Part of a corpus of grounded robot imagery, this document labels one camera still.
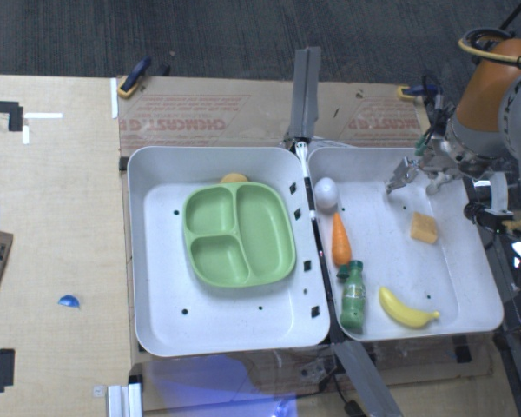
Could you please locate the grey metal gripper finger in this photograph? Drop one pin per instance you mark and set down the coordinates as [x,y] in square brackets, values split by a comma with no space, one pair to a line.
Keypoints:
[439,183]
[403,175]

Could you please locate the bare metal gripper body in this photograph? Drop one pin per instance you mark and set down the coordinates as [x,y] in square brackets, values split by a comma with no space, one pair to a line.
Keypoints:
[447,163]

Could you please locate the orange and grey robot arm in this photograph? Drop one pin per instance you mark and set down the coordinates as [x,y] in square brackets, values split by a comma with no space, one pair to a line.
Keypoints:
[486,89]

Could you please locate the white egg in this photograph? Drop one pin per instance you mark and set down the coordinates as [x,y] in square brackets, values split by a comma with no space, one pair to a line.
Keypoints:
[326,193]

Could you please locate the white plastic tray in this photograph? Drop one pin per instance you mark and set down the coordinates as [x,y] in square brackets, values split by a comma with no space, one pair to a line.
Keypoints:
[417,267]
[165,276]

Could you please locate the orange carrot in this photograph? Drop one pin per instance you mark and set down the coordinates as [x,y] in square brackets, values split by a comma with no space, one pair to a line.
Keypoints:
[341,243]

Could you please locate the thin black and white rod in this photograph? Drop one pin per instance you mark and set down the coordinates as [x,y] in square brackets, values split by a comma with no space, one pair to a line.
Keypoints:
[318,233]

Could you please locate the yellow banana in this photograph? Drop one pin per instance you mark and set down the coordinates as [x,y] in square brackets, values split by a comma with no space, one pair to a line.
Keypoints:
[404,313]

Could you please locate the green bottle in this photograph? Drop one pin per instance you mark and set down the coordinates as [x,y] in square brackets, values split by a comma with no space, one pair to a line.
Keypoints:
[353,302]

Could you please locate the green divided plate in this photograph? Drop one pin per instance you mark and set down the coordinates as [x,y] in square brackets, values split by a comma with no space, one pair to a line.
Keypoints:
[260,228]

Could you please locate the yellow round biscuit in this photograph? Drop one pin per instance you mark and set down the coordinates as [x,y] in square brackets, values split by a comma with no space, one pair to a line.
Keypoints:
[233,178]

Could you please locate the brown cardboard board red print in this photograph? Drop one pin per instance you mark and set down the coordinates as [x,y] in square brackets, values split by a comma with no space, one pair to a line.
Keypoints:
[208,115]

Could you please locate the small blue scrap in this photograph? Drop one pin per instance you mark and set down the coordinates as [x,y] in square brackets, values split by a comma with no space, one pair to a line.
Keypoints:
[68,301]

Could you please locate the black cylinder on white bracket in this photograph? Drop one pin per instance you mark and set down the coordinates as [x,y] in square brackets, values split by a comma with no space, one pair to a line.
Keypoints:
[488,213]

